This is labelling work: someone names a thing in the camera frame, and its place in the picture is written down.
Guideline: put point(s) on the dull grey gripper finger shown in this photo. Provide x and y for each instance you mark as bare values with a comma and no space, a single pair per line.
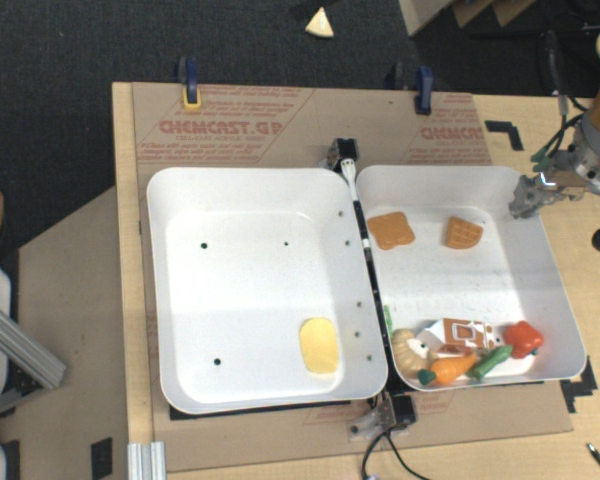
522,198
549,196

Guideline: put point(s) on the thin black and white rod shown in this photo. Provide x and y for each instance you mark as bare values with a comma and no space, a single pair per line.
366,240

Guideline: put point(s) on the green pea pod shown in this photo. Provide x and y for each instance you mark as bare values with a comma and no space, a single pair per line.
491,362

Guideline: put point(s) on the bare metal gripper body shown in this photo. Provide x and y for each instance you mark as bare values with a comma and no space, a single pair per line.
592,175

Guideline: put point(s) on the brown cardboard board red print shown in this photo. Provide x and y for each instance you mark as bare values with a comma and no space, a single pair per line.
290,128

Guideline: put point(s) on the white plastic tray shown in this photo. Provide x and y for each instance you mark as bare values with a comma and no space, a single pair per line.
460,283
250,288

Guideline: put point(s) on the yellow flat oval slice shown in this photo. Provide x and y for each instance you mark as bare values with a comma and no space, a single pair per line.
319,345

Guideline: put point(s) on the red bell pepper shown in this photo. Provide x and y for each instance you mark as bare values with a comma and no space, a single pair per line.
524,339

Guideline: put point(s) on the beige croissant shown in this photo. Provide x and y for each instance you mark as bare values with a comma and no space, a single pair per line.
408,355

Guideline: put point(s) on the orange carrot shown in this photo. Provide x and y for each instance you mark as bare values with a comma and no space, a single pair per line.
452,369

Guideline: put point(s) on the orange waffle piece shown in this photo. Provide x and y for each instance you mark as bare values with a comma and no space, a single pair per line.
463,233

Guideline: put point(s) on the orange toast slice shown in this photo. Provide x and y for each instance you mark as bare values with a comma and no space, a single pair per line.
390,230

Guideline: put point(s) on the small green stick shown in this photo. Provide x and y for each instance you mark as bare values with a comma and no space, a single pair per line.
388,320

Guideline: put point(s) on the white and orange carton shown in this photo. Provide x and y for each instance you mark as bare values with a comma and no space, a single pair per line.
462,335

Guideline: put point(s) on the cream triangular wedge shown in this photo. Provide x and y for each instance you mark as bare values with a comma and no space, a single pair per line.
321,24

